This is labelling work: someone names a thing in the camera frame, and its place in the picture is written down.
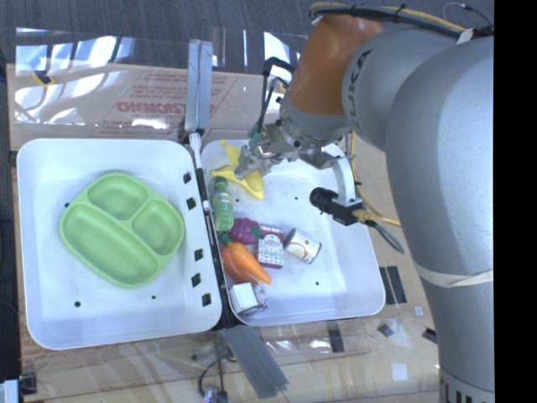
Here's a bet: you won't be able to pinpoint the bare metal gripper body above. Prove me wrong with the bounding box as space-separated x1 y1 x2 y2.
250 120 333 163

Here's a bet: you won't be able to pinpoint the yellow banana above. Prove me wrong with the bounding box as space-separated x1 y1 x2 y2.
209 139 266 202

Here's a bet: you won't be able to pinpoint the green plastic bottle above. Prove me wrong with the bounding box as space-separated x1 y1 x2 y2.
209 176 236 233

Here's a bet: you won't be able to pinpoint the purple grapes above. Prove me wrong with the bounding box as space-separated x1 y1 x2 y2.
228 217 262 246

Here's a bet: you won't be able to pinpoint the red and white carton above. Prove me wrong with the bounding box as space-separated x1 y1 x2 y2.
256 224 285 270

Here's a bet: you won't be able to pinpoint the white can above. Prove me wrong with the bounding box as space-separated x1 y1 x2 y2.
283 228 322 265

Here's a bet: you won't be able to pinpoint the orange carrot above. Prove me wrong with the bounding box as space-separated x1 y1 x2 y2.
217 232 273 286

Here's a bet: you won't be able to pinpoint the brown cardboard board red print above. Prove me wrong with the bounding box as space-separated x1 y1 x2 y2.
6 63 441 403

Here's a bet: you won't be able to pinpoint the white plastic tray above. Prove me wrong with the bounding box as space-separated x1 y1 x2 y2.
200 139 386 327
16 138 223 351

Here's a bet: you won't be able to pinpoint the green divided plate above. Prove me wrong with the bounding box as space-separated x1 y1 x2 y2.
58 172 186 290

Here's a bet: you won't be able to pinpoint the black cylinder on white bracket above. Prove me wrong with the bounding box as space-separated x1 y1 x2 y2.
300 144 366 227

